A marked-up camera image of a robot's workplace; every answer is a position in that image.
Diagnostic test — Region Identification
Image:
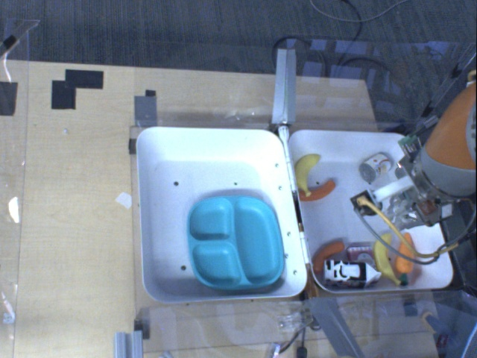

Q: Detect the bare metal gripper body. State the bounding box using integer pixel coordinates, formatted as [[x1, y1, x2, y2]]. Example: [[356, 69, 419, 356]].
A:
[[396, 154, 454, 227]]

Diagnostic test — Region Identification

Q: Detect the orange carrot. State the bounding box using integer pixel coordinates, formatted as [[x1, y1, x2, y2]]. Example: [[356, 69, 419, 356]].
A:
[[394, 232, 417, 286]]

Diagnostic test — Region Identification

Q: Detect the white can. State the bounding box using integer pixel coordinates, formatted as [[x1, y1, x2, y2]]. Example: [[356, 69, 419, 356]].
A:
[[358, 151, 393, 185]]

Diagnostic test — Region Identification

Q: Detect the yellow banana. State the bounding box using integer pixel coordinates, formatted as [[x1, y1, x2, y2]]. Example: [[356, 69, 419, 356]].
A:
[[294, 153, 322, 198], [373, 233, 403, 287]]

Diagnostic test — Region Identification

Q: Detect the pink can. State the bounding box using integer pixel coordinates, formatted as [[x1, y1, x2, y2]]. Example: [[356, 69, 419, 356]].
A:
[[346, 242, 376, 265]]

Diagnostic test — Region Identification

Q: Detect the white plastic tray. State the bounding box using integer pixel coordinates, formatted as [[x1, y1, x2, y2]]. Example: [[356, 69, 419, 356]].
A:
[[288, 129, 455, 295], [135, 126, 309, 304]]

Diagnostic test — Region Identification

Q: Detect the orange sausage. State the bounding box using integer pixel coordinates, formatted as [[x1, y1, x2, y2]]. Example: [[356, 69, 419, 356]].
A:
[[312, 240, 346, 274], [297, 178, 336, 203]]

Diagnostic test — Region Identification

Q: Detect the black and white milk carton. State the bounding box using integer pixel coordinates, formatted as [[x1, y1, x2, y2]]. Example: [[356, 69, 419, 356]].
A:
[[323, 259, 382, 289]]

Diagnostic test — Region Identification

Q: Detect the blue divided plate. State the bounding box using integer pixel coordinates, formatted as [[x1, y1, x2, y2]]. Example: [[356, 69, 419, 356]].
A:
[[186, 195, 286, 291]]

